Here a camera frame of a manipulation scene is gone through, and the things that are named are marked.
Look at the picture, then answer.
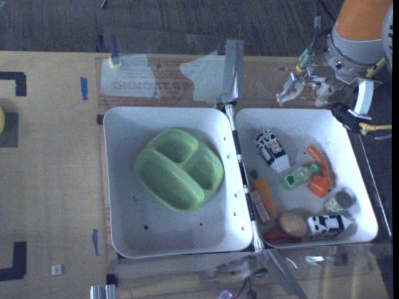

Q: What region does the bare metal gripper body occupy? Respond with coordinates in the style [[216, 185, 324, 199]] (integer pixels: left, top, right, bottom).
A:
[[304, 45, 384, 93]]

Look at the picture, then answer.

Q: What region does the brown cardboard board red print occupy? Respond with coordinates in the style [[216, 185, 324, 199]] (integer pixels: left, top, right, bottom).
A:
[[95, 53, 393, 263]]

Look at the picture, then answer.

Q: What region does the white plastic tray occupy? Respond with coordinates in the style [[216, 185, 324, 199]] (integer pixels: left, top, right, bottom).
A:
[[102, 106, 254, 259], [234, 107, 379, 249]]

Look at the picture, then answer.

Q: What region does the orange sausage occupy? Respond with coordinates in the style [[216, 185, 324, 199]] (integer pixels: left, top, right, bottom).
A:
[[306, 145, 330, 178]]

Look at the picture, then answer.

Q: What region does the cow print milk carton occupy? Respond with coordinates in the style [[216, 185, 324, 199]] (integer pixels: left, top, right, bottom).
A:
[[254, 129, 292, 173], [306, 214, 354, 238]]

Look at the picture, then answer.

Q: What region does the green plastic bottle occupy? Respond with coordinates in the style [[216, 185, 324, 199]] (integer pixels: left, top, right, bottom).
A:
[[280, 162, 322, 191]]

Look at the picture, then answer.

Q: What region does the green can with grey lid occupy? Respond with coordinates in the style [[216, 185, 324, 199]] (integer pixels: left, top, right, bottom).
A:
[[323, 190, 357, 216]]

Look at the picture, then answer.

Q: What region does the orange carrot with green top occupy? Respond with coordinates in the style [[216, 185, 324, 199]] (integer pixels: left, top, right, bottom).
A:
[[249, 169, 278, 219]]

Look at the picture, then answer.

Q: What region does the red and white packet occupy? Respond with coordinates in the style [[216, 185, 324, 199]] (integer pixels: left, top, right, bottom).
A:
[[249, 189, 271, 225]]

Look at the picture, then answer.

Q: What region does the beige bread roll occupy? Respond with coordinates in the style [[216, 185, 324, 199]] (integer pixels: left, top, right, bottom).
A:
[[277, 211, 308, 237]]

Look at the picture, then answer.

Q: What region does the red sausage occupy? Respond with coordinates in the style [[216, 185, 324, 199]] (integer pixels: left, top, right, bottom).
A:
[[262, 228, 302, 244]]

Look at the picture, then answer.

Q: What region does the green divided plate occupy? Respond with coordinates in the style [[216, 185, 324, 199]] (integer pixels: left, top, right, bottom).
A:
[[133, 128, 225, 214]]

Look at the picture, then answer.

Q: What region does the black cylinder on white bracket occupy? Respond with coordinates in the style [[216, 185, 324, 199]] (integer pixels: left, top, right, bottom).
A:
[[330, 79, 375, 135]]

